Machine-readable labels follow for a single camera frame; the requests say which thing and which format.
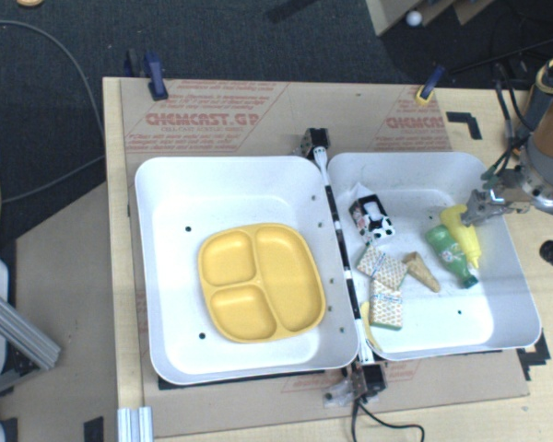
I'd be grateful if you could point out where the white plastic tray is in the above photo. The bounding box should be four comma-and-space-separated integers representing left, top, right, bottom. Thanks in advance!
134, 155, 361, 387
325, 150, 544, 363

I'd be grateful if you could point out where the orange patterned white packet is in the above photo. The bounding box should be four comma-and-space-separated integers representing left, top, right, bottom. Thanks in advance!
368, 278, 405, 332
355, 245, 409, 292

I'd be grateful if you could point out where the black and white milk carton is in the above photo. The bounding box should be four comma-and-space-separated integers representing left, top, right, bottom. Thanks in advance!
347, 182, 396, 248

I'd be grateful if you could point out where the pale yellow curved piece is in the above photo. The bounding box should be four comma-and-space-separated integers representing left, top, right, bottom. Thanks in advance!
359, 300, 382, 353

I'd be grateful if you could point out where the brown cardboard board red print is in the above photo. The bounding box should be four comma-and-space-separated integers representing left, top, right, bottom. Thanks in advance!
118, 77, 532, 439

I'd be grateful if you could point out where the tan ice cream cone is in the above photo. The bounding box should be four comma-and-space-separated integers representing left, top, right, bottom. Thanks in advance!
401, 250, 442, 294

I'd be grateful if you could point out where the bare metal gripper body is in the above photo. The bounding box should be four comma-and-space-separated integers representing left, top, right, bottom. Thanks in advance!
487, 174, 553, 217

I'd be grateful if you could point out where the green plastic bottle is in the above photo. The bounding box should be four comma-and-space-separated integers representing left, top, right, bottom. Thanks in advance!
424, 224, 480, 290

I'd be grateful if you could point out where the thin black and white rod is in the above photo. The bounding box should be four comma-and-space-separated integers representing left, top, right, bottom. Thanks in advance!
312, 146, 375, 365

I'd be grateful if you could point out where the yellow squeeze bottle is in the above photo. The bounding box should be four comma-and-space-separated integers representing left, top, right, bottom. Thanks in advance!
439, 204, 482, 271

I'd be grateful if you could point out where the yellow divided plate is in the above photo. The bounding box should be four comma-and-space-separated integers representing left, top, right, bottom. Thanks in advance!
196, 222, 328, 344

